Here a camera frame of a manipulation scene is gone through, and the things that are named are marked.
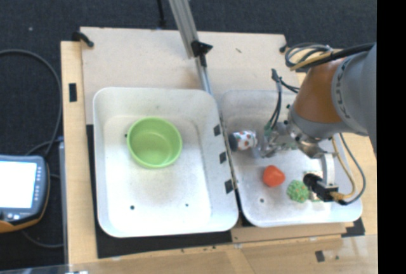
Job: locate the pale wood board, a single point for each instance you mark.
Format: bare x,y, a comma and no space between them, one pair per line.
142,57

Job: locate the green broccoli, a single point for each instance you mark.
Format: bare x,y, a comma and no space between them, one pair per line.
297,191

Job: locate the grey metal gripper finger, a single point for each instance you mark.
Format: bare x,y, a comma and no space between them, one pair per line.
258,149
269,152

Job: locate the white plastic tray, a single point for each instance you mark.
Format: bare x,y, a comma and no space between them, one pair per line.
279,209
165,190

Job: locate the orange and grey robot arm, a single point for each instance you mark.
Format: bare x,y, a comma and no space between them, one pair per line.
345,98

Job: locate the white can with red dots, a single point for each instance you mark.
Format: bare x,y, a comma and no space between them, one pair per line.
245,140

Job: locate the black cylinder on white bracket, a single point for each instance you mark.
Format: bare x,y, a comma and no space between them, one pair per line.
321,187

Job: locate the red toy pepper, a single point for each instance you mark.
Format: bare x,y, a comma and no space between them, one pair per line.
273,176

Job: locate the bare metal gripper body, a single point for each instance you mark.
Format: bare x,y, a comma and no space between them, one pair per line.
285,139

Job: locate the green bowl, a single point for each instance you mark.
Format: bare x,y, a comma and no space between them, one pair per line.
154,143

